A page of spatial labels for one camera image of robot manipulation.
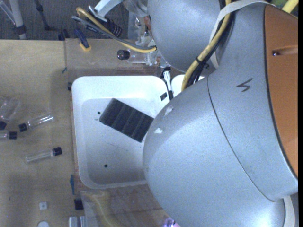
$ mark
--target black object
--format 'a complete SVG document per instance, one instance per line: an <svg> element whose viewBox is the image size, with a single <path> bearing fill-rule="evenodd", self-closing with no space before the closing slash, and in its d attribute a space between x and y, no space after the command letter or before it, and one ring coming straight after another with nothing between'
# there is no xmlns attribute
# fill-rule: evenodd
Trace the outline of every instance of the black object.
<svg viewBox="0 0 303 227"><path fill-rule="evenodd" d="M130 56L131 54L129 53L129 51L126 50L118 50L117 52L117 57L119 60L127 60Z"/></svg>
<svg viewBox="0 0 303 227"><path fill-rule="evenodd" d="M22 35L25 34L27 31L27 28L25 27L25 25L21 25L19 27L15 28L17 35Z"/></svg>
<svg viewBox="0 0 303 227"><path fill-rule="evenodd" d="M74 203L75 203L75 210L83 210L83 203L81 199L74 199Z"/></svg>
<svg viewBox="0 0 303 227"><path fill-rule="evenodd" d="M71 82L68 82L68 83L67 83L67 90L71 91L71 86L72 86L72 83L71 83Z"/></svg>
<svg viewBox="0 0 303 227"><path fill-rule="evenodd" d="M95 15L88 10L88 12L100 23L102 24L105 28L107 28L114 36L120 37L123 29L117 25L112 19L109 19L108 17L105 17L107 19L107 22L103 21L102 19L95 17Z"/></svg>
<svg viewBox="0 0 303 227"><path fill-rule="evenodd" d="M9 139L10 140L16 140L17 139L17 132L16 131L10 131L9 132Z"/></svg>
<svg viewBox="0 0 303 227"><path fill-rule="evenodd" d="M54 156L62 155L62 149L61 149L61 147L54 148L53 149L53 155Z"/></svg>
<svg viewBox="0 0 303 227"><path fill-rule="evenodd" d="M49 25L48 25L48 23L47 23L47 21L46 21L46 18L45 18L45 16L44 16L43 7L42 7L42 5L40 4L39 0L34 0L34 3L35 3L35 5L36 5L36 9L37 9L37 11L39 12L40 17L41 17L41 19L42 19L42 22L43 22L43 24L44 24L44 29L45 29L45 30L51 30L51 28L49 27Z"/></svg>
<svg viewBox="0 0 303 227"><path fill-rule="evenodd" d="M169 99L172 100L174 98L174 94L172 93L172 91L169 91Z"/></svg>
<svg viewBox="0 0 303 227"><path fill-rule="evenodd" d="M64 41L65 39L69 38L69 34L66 29L63 29L59 34L58 34L58 40Z"/></svg>
<svg viewBox="0 0 303 227"><path fill-rule="evenodd" d="M163 93L162 95L161 95L161 101L163 101L165 98L167 97L167 93Z"/></svg>
<svg viewBox="0 0 303 227"><path fill-rule="evenodd" d="M27 124L26 123L22 123L18 125L20 132L24 132L27 131Z"/></svg>
<svg viewBox="0 0 303 227"><path fill-rule="evenodd" d="M74 34L78 37L78 39L84 45L85 48L89 48L89 43L84 33L79 28L74 29Z"/></svg>
<svg viewBox="0 0 303 227"><path fill-rule="evenodd" d="M220 9L223 9L226 5L225 0L219 0L219 5L220 5ZM202 71L205 67L205 65L207 65L207 61L210 59L210 57L212 56L212 54L215 52L215 50L218 48L219 44L223 41L224 37L226 37L226 35L228 34L231 26L232 26L232 21L233 21L233 13L231 13L231 17L230 20L228 22L227 28L223 31L223 34L221 35L221 39L218 40L214 47L211 49L211 51L207 54L207 56L200 61L197 57L196 57L196 61L199 64L197 66L197 68L193 71L193 73L191 74L190 78L188 79L188 82L186 84L186 88L189 87L190 85L193 85L194 82L197 82L199 80L200 75L202 74ZM217 31L215 32L215 35L217 34L217 32L219 31L220 27L222 25L222 21L219 23Z"/></svg>
<svg viewBox="0 0 303 227"><path fill-rule="evenodd" d="M153 118L113 98L100 117L103 124L142 142Z"/></svg>
<svg viewBox="0 0 303 227"><path fill-rule="evenodd" d="M161 72L161 75L159 76L161 79L164 78L163 73L164 73L165 71L171 72L171 67L170 67L170 66L164 67L163 71Z"/></svg>
<svg viewBox="0 0 303 227"><path fill-rule="evenodd" d="M5 122L0 121L0 131L4 130L5 127L6 127L6 125L7 125L7 124L6 124Z"/></svg>

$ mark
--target yellow cable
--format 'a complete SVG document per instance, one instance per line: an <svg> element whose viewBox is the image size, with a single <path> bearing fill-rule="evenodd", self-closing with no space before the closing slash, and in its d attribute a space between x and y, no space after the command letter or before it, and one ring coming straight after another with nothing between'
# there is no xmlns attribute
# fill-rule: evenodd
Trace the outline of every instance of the yellow cable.
<svg viewBox="0 0 303 227"><path fill-rule="evenodd" d="M225 5L228 5L231 2L232 2L232 0L225 0ZM205 49L198 56L199 61L202 61L209 54L209 52L213 49L213 47L215 46L217 41L221 38L223 32L227 28L229 19L230 19L230 14L228 14L224 17L220 29L215 34L215 36L212 38L211 42L207 45L207 47L205 47ZM186 89L186 86L187 86L187 83L188 83L188 80L189 80L190 76L193 74L194 70L198 66L199 66L199 63L196 60L194 60L194 62L190 65L190 67L188 68L188 70L186 71L186 73L184 75L184 78L183 78L183 81L182 81L181 91Z"/></svg>
<svg viewBox="0 0 303 227"><path fill-rule="evenodd" d="M291 13L295 6L297 6L299 3L299 0L288 0L286 4L283 6L282 10Z"/></svg>
<svg viewBox="0 0 303 227"><path fill-rule="evenodd" d="M98 223L103 227L126 227L113 214L110 209L111 195L108 191L101 191L101 195L82 193L92 203L92 209Z"/></svg>
<svg viewBox="0 0 303 227"><path fill-rule="evenodd" d="M84 10L83 8L77 7L76 8L77 13L79 15L80 18L88 18L91 22L93 22L96 26L98 26L100 29L102 29L103 31L113 35L113 33L111 33L108 29L106 29L98 20L96 20L91 14L89 14L86 10ZM121 41L118 41L120 44L122 44L123 46L125 46L126 48L129 48L133 51L136 52L140 52L140 53L149 53L149 52L153 52L155 50L157 50L157 47L153 47L151 49L138 49L136 47L133 47L129 44L123 43Z"/></svg>

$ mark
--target black cable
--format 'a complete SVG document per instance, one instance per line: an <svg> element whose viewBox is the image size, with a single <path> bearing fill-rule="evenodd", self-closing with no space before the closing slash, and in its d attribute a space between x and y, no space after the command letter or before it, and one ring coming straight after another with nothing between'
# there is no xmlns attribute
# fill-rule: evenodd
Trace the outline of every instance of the black cable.
<svg viewBox="0 0 303 227"><path fill-rule="evenodd" d="M219 0L220 10L222 10L225 7L225 5L226 5L225 0ZM226 30L222 34L222 37L225 36L225 34L227 33L227 31L229 31L229 28L231 27L231 24L232 24L232 19L230 19L229 24L228 24ZM220 29L221 25L222 25L222 21L219 23L218 28L216 30L216 33ZM219 43L221 41L222 40L218 40L216 42L216 44L214 45L214 47L212 48L212 50L208 53L208 55L202 61L198 61L199 65L197 66L197 68L194 70L194 72L190 76L190 78L189 78L189 80L187 82L187 86L186 87L189 87L190 85L193 85L195 82L197 82L199 80L199 77L200 77L200 75L201 75L201 73L202 73L202 71L203 71L203 69L204 69L207 61L210 59L210 57L213 55L213 53L215 52L215 50L218 48Z"/></svg>

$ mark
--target glass vial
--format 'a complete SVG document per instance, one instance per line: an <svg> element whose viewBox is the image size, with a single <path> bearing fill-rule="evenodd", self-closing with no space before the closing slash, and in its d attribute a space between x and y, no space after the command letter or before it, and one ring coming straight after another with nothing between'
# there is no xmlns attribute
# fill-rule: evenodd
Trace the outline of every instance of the glass vial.
<svg viewBox="0 0 303 227"><path fill-rule="evenodd" d="M41 115L39 117L30 119L28 121L26 121L25 123L19 124L19 129L20 132L24 132L27 130L33 130L39 126L45 125L49 122L53 122L54 121L54 116L49 113L49 114L44 114Z"/></svg>
<svg viewBox="0 0 303 227"><path fill-rule="evenodd" d="M3 140L16 140L17 132L15 131L0 131L0 141Z"/></svg>
<svg viewBox="0 0 303 227"><path fill-rule="evenodd" d="M0 130L4 130L8 121L13 117L20 102L16 98L0 98Z"/></svg>
<svg viewBox="0 0 303 227"><path fill-rule="evenodd" d="M39 160L55 157L55 156L58 156L61 154L62 154L61 147L56 147L53 149L47 149L47 150L43 150L43 151L39 151L39 152L35 152L32 154L26 155L25 159L26 159L27 163L30 163L30 162L34 162L34 161L39 161Z"/></svg>

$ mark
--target clear plastic tube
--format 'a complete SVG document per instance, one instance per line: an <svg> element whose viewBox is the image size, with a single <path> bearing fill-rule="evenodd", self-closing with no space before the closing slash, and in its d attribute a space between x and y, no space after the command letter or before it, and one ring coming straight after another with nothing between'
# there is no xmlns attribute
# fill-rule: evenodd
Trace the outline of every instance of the clear plastic tube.
<svg viewBox="0 0 303 227"><path fill-rule="evenodd" d="M26 121L25 123L22 123L19 125L20 132L24 132L27 130L33 130L37 127L40 127L42 125L45 125L47 123L53 122L54 116L51 113L41 115L39 117L30 119Z"/></svg>
<svg viewBox="0 0 303 227"><path fill-rule="evenodd" d="M47 149L47 150L42 150L38 151L29 155L25 156L26 163L34 162L34 161L40 161L43 159L55 157L58 155L62 154L62 149L61 147L56 147L53 149Z"/></svg>
<svg viewBox="0 0 303 227"><path fill-rule="evenodd" d="M0 103L2 102L2 105L0 107L0 130L4 130L8 121L13 117L13 115L16 113L20 102L16 98L0 98Z"/></svg>
<svg viewBox="0 0 303 227"><path fill-rule="evenodd" d="M147 54L139 53L131 50L119 50L117 52L117 58L119 60L126 61L128 63L146 63Z"/></svg>
<svg viewBox="0 0 303 227"><path fill-rule="evenodd" d="M15 131L0 131L0 141L3 140L16 140L17 132Z"/></svg>

